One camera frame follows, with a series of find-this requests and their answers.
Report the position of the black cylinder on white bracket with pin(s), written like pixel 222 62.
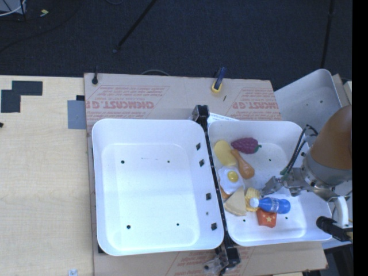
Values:
pixel 333 228

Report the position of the white paper sheet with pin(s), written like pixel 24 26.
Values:
pixel 221 117

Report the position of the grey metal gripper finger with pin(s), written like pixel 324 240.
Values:
pixel 268 186
pixel 280 182

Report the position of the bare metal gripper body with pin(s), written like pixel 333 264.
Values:
pixel 299 181

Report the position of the thin black rod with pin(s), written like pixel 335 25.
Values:
pixel 214 165

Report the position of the brown chicken drumstick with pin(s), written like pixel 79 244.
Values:
pixel 244 167

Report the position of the yellow potato chip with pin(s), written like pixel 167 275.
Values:
pixel 223 151

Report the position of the blue bottle white cap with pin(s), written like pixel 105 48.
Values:
pixel 274 205

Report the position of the brown cardboard board red print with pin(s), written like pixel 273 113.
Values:
pixel 172 102

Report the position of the white fried egg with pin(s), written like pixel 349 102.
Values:
pixel 230 180

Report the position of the red carton yellow star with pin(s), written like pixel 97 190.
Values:
pixel 266 218

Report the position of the tan bread slice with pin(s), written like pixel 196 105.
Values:
pixel 237 204

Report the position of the orange toy food piece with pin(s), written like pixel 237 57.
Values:
pixel 224 194

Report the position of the yellow corn cob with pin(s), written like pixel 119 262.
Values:
pixel 252 195

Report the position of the white plastic tray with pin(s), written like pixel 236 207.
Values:
pixel 149 188
pixel 284 234

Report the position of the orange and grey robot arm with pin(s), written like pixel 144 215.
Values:
pixel 333 142

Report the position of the purple grapes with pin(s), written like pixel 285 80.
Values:
pixel 245 145

